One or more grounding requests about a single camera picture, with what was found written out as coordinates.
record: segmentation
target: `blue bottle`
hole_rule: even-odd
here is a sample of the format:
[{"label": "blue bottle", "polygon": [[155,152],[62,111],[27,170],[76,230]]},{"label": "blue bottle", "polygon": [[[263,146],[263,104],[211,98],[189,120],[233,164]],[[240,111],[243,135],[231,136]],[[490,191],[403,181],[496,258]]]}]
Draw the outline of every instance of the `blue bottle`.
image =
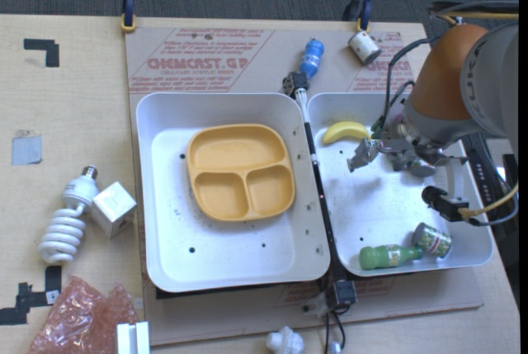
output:
[{"label": "blue bottle", "polygon": [[300,60],[299,71],[306,73],[308,79],[317,73],[323,53],[324,45],[319,40],[312,39],[306,44],[304,55]]}]

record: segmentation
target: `connector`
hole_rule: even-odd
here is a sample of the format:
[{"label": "connector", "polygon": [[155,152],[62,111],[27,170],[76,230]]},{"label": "connector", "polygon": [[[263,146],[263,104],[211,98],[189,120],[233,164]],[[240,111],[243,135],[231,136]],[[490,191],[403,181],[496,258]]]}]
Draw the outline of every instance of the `connector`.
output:
[{"label": "connector", "polygon": [[319,318],[333,310],[347,309],[357,302],[356,286],[353,281],[334,282],[325,291],[308,300],[304,305],[306,314],[316,314]]},{"label": "connector", "polygon": [[464,220],[459,213],[460,208],[469,207],[467,201],[453,201],[447,197],[447,192],[435,186],[427,186],[422,191],[422,200],[434,210],[440,213],[440,216],[450,222],[460,222]]},{"label": "connector", "polygon": [[308,90],[310,87],[308,83],[308,76],[306,73],[292,72],[289,73],[286,78],[282,80],[282,92],[286,96],[290,96],[295,99],[295,91],[303,88]]},{"label": "connector", "polygon": [[326,290],[327,304],[331,310],[346,309],[357,302],[353,281],[337,281]]}]

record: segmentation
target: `plastic bag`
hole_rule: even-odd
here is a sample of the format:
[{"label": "plastic bag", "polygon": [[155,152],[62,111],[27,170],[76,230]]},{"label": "plastic bag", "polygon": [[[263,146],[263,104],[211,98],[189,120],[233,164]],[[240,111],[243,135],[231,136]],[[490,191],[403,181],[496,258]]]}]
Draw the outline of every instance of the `plastic bag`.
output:
[{"label": "plastic bag", "polygon": [[70,282],[54,302],[29,354],[113,354],[116,326],[136,324],[131,297],[118,282],[107,297],[82,279]]}]

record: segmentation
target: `yellow plate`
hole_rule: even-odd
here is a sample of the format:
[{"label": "yellow plate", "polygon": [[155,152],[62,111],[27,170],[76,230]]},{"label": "yellow plate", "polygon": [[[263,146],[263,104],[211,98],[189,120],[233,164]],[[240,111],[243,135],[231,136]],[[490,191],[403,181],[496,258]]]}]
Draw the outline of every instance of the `yellow plate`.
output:
[{"label": "yellow plate", "polygon": [[294,174],[282,138],[259,124],[221,125],[196,133],[186,153],[191,187],[212,219],[263,219],[288,210]]}]

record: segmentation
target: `small white object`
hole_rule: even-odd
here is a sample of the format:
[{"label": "small white object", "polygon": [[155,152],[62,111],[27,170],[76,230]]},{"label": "small white object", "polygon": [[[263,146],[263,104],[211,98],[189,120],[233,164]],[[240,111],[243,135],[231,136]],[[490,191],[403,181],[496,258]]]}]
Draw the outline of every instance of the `small white object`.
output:
[{"label": "small white object", "polygon": [[266,347],[275,354],[302,354],[304,352],[304,341],[298,333],[284,326],[279,332],[268,334]]},{"label": "small white object", "polygon": [[338,354],[341,352],[341,345],[339,345],[339,342],[332,342],[330,344],[330,354]]},{"label": "small white object", "polygon": [[115,354],[149,354],[149,322],[117,325]]},{"label": "small white object", "polygon": [[91,217],[108,238],[113,238],[134,221],[136,206],[126,189],[119,182],[114,182],[93,198]]},{"label": "small white object", "polygon": [[365,30],[355,33],[349,39],[348,45],[364,65],[370,64],[381,53],[381,49]]},{"label": "small white object", "polygon": [[59,290],[52,290],[46,292],[46,302],[48,303],[48,305],[53,304],[55,300],[59,297],[59,294]]}]

